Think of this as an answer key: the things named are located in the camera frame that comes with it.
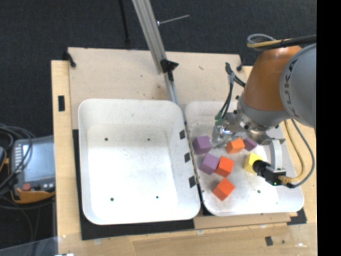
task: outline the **black clamp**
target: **black clamp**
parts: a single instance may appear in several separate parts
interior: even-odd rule
[[[168,74],[168,79],[170,81],[174,81],[173,77],[173,70],[178,66],[179,64],[177,62],[171,62],[166,59],[163,59],[161,61],[161,67],[164,73]]]

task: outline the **device screen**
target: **device screen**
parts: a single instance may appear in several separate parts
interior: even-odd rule
[[[28,150],[28,145],[23,145],[23,156]],[[33,144],[31,157],[25,167],[25,182],[51,178],[55,174],[53,143]]]

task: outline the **yellow block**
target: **yellow block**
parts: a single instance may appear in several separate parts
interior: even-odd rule
[[[252,165],[255,163],[255,161],[257,160],[263,160],[263,158],[261,156],[256,155],[255,153],[250,153],[244,161],[244,166],[243,169],[250,172],[250,173],[254,173],[256,174],[256,172],[254,171],[254,169],[252,168]]]

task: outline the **black floor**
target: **black floor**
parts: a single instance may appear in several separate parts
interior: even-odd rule
[[[316,34],[317,0],[150,0],[166,51],[236,53],[252,65],[250,34],[277,39]],[[130,46],[146,50],[131,0],[123,0]],[[0,0],[0,123],[53,134],[51,60],[70,46],[125,49],[119,0]],[[26,211],[36,239],[52,237],[52,205]],[[0,208],[0,249],[30,241],[22,211]]]

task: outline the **white tray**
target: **white tray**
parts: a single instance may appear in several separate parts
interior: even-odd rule
[[[88,99],[78,110],[83,211],[98,225],[186,220],[200,210],[179,106]]]
[[[193,141],[197,136],[208,135],[212,138],[214,117],[222,108],[222,102],[198,101],[188,104],[185,108],[185,116],[188,124],[189,138]],[[237,102],[231,102],[229,111],[237,107]],[[280,128],[268,132],[270,137],[284,138]],[[291,162],[287,145],[282,145],[283,167],[287,175],[296,176]],[[257,146],[252,152],[263,157],[264,161],[270,160],[268,146]],[[213,173],[208,175],[197,169],[201,187],[202,198],[209,212],[217,216],[235,214],[277,213],[296,212],[303,207],[304,197],[300,187],[289,189],[284,186],[272,186],[265,182],[264,178],[252,174],[243,169],[245,158],[250,154],[243,149],[237,154],[228,154],[225,148],[211,149],[210,154],[216,157],[226,156],[234,160],[232,173],[227,177],[235,185],[232,193],[223,201],[218,199],[212,190],[222,180],[222,176]],[[205,155],[195,155],[197,168]]]

